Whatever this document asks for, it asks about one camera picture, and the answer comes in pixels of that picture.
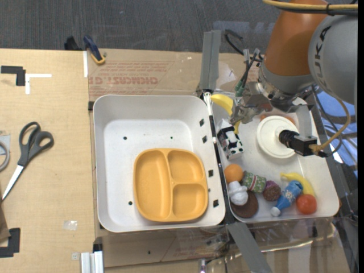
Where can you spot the yellow banana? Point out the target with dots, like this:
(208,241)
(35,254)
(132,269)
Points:
(304,182)
(224,102)

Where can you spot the orange divided plate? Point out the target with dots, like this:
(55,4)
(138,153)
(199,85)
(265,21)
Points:
(153,186)

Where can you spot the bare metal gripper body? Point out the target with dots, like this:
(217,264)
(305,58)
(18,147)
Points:
(254,97)

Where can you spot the brown round biscuit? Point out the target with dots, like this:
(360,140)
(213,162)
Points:
(250,207)

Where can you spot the black cylinder on white bracket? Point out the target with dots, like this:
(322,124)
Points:
(301,145)

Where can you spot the black and white cow carton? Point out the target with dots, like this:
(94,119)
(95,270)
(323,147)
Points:
(231,142)

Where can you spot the green patterned cupcake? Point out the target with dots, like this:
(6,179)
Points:
(254,182)

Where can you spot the grey tape roll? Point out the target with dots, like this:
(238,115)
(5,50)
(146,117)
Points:
(6,159)

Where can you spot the white toy bottle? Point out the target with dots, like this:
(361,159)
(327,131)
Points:
(238,193)

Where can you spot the blue bottle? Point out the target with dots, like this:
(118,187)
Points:
(287,196)

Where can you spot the white plastic tray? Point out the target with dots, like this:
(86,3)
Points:
(264,166)
(128,166)

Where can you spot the white round plate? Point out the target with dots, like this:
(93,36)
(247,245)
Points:
(267,138)

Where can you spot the orange toy fruit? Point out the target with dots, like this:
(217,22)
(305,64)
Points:
(233,173)

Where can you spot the red toy tomato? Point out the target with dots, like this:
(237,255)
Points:
(306,204)

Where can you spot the purple and brown cupcake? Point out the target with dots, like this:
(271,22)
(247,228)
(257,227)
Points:
(272,192)

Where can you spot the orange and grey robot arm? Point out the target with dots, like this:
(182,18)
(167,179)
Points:
(293,44)

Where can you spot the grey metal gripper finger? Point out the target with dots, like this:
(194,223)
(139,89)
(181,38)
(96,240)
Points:
(236,116)
(248,115)

